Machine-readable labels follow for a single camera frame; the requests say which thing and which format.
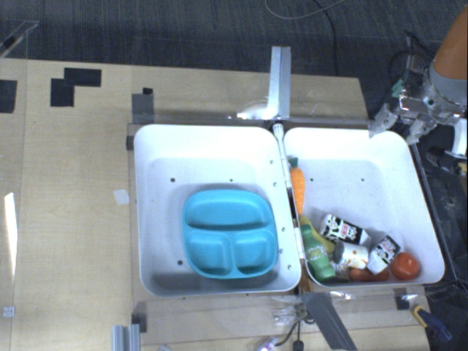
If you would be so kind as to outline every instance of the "wooden table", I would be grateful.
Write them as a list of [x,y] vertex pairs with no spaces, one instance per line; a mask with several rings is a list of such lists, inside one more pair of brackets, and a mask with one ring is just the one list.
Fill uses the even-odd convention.
[[[101,69],[102,85],[75,87],[74,107],[51,107],[50,79],[63,78],[65,67]],[[131,322],[132,274],[137,275],[129,205],[114,197],[114,191],[129,188],[131,95],[152,88],[157,110],[214,106],[234,116],[242,105],[265,99],[268,74],[2,59],[0,79],[18,81],[15,112],[0,114],[0,190],[2,196],[15,193],[18,217],[14,279],[0,221],[0,299],[2,306],[15,307],[13,318],[0,320],[0,349],[110,350],[113,325]],[[359,83],[351,78],[293,76],[292,108],[313,116],[367,118]],[[262,312],[264,298],[248,300]],[[416,300],[427,308],[423,295]],[[239,335],[236,317],[222,320],[215,306],[192,311],[189,299],[172,301],[154,303],[161,309],[162,341],[170,341],[174,351],[254,350],[263,334],[287,332],[253,317],[254,333]],[[178,316],[177,308],[193,317]],[[390,322],[379,327],[382,314]],[[408,311],[366,309],[342,318],[345,325],[357,324],[350,335],[359,350],[429,349],[425,331]],[[187,324],[182,333],[181,321]],[[236,326],[236,337],[220,339],[229,333],[220,329]],[[307,350],[328,350],[315,325],[302,330]],[[291,350],[290,343],[278,350]]]

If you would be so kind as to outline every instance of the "carrot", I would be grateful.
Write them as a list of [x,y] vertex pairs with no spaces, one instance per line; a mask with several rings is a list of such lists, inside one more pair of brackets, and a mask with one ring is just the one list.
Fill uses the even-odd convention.
[[295,208],[298,212],[298,215],[301,215],[304,206],[304,196],[306,194],[306,178],[304,177],[304,172],[298,168],[298,161],[299,160],[297,157],[290,159],[290,164],[292,167],[290,175]]

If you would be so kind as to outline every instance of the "can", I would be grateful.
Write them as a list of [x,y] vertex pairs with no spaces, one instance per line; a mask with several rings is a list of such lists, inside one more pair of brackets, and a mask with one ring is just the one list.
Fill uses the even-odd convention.
[[400,252],[401,247],[389,236],[383,237],[369,253],[367,268],[373,274],[379,274]]
[[341,240],[352,244],[365,244],[371,239],[362,227],[344,221],[333,214],[327,214],[322,220],[320,234],[329,241]]
[[333,261],[338,265],[364,269],[369,261],[369,250],[365,246],[338,241],[333,250]]

